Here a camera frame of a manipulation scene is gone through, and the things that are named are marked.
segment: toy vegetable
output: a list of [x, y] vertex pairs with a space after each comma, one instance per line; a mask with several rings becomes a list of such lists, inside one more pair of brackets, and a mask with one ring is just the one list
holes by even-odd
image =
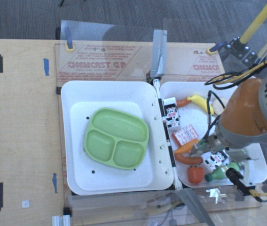
[[174, 154], [174, 158], [186, 165], [199, 165], [203, 163], [203, 158], [201, 156], [198, 157], [187, 157], [183, 156], [182, 154]]
[[183, 106], [186, 106], [186, 105], [188, 105], [190, 103], [191, 103], [191, 101], [188, 100], [187, 98], [184, 98], [182, 100], [177, 100], [176, 101], [177, 107], [183, 107]]
[[187, 174], [190, 183], [201, 183], [204, 178], [204, 169], [202, 167], [189, 167]]
[[[206, 99], [202, 98], [199, 95], [193, 95], [191, 97], [187, 97], [187, 100], [192, 101], [194, 104], [200, 106], [205, 112], [208, 113]], [[209, 105], [209, 107], [210, 107], [210, 114], [214, 114], [213, 107], [211, 105]]]
[[208, 173], [205, 175], [205, 180], [207, 182], [211, 182], [214, 179], [224, 179], [227, 178], [226, 171], [229, 168], [234, 168], [235, 170], [239, 171], [239, 165], [236, 162], [231, 162], [230, 164], [220, 166], [212, 173]]
[[199, 139], [194, 139], [192, 141], [189, 141], [188, 143], [182, 145], [178, 149], [174, 151], [174, 154], [183, 154], [183, 153], [188, 153], [189, 151], [192, 150], [193, 144], [199, 142]]

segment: green divided plate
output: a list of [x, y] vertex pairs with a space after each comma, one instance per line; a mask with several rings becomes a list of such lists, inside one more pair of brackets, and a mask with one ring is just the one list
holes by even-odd
[[102, 108], [94, 112], [90, 119], [85, 150], [100, 163], [120, 169], [134, 169], [143, 161], [148, 139], [148, 126], [139, 117]]

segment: carrot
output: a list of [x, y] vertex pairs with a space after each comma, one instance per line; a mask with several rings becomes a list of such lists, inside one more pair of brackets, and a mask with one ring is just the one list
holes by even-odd
[[178, 149], [174, 151], [174, 154], [183, 154], [183, 153], [188, 153], [189, 151], [192, 150], [193, 144], [199, 142], [199, 139], [194, 139], [192, 141], [189, 141], [188, 143], [182, 145]]
[[174, 154], [174, 157], [177, 161], [187, 164], [187, 165], [199, 165], [203, 163], [203, 158], [201, 156], [198, 157], [187, 157], [182, 154]]
[[183, 106], [188, 105], [190, 103], [191, 103], [191, 101], [188, 100], [187, 98], [176, 101], [177, 107], [183, 107]]

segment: gray carpet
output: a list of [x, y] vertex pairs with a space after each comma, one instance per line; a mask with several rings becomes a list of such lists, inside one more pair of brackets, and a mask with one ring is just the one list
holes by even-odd
[[[169, 42], [230, 41], [241, 36], [267, 0], [0, 0], [1, 39], [55, 39], [62, 20], [165, 29]], [[267, 42], [267, 20], [249, 41]], [[226, 60], [226, 70], [241, 70]]]

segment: toy banana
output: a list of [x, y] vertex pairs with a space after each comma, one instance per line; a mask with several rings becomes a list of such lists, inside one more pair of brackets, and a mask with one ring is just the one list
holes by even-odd
[[[187, 97], [187, 100], [192, 101], [194, 104], [200, 106], [204, 111], [206, 111], [208, 113], [206, 99], [202, 98], [199, 95], [193, 95], [191, 97]], [[211, 105], [210, 105], [210, 113], [214, 114], [214, 110], [213, 110], [213, 107]]]

